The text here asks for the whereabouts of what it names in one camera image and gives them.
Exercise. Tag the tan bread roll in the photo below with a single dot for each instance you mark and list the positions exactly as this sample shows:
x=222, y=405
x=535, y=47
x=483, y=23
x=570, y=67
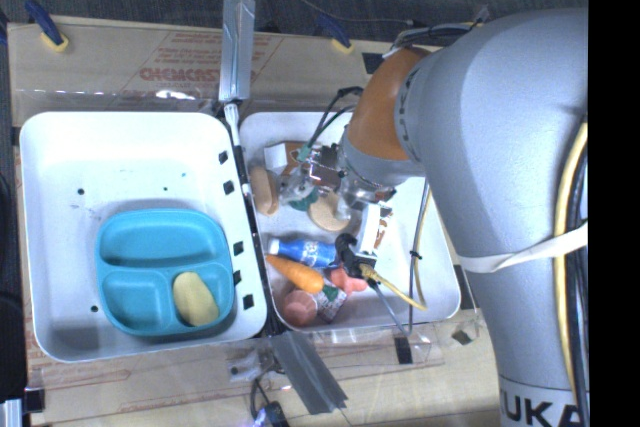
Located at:
x=265, y=190

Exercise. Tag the yellow potato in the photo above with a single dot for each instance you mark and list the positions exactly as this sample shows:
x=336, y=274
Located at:
x=195, y=299

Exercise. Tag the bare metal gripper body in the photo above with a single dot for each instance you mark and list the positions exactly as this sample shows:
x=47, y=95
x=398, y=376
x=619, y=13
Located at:
x=327, y=171

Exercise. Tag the brown cardboard board red print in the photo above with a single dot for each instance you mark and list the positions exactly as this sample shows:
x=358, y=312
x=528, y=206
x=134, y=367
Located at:
x=150, y=60

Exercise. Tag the black cylinder on white bracket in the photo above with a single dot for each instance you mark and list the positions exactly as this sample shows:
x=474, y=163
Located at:
x=361, y=259

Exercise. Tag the tan round biscuit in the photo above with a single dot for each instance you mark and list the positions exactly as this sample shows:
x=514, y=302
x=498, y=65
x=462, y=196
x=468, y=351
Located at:
x=325, y=215

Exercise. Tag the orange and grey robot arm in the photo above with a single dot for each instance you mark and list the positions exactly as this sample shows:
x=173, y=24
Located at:
x=480, y=125

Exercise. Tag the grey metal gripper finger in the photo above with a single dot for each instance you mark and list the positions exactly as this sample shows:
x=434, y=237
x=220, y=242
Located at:
x=288, y=193
x=304, y=176

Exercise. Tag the blue divided plate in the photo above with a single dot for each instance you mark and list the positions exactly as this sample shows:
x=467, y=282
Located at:
x=150, y=240

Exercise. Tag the white and brown carton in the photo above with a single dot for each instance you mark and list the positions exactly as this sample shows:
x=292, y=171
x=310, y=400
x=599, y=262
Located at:
x=282, y=155

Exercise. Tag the red toy food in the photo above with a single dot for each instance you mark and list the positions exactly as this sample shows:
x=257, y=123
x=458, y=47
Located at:
x=350, y=282

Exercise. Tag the orange carrot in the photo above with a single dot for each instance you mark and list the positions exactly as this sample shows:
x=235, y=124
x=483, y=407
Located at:
x=297, y=272

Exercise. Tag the blue bottle white cap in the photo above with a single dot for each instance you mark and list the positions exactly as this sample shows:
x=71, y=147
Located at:
x=305, y=252

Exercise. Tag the white plastic tray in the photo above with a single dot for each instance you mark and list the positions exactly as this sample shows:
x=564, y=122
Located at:
x=430, y=285
x=130, y=155

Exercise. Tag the green and white packet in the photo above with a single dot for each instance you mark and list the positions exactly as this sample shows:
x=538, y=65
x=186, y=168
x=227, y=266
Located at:
x=331, y=302

